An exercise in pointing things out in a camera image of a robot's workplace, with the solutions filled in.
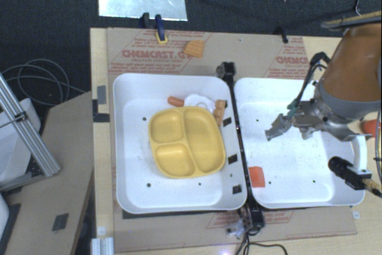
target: yellow plate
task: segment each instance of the yellow plate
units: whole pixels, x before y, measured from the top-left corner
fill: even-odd
[[[175,179],[215,173],[226,160],[215,118],[202,107],[177,107],[156,113],[149,122],[149,138],[157,167]]]

